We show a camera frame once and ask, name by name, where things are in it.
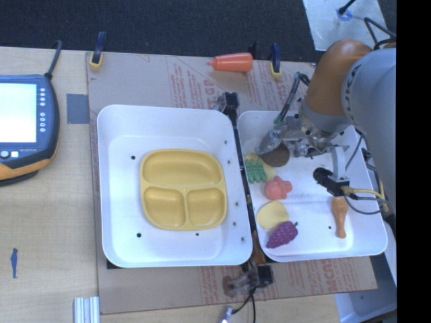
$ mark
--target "screen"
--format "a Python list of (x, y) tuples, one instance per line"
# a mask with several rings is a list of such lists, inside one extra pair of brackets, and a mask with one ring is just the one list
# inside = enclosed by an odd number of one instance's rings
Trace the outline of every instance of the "screen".
[(0, 83), (0, 143), (36, 142), (37, 85)]

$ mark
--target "cardboard sheet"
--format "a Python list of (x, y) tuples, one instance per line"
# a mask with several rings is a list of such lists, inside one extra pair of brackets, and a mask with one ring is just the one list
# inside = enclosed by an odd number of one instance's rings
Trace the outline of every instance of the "cardboard sheet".
[[(308, 63), (281, 63), (278, 79), (269, 61), (254, 61), (248, 73), (215, 71), (209, 58), (105, 53), (102, 65), (89, 66), (88, 95), (96, 249), (100, 311), (102, 314), (242, 302), (245, 295), (228, 297), (225, 277), (242, 274), (240, 266), (187, 266), (173, 268), (117, 268), (102, 249), (100, 187), (96, 119), (110, 104), (212, 109), (223, 92), (236, 92), (238, 115), (247, 110), (281, 110), (295, 72), (314, 71)], [(301, 84), (297, 98), (303, 97)], [(297, 110), (297, 102), (291, 105)], [(271, 263), (274, 283), (256, 292), (256, 300), (322, 295), (376, 289), (369, 257)]]

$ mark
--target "orange bottle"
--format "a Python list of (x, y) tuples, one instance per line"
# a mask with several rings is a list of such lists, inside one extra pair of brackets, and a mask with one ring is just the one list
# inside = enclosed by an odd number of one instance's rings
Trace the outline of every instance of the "orange bottle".
[(218, 71), (248, 72), (253, 68), (253, 57), (249, 52), (219, 55), (208, 65), (213, 65)]

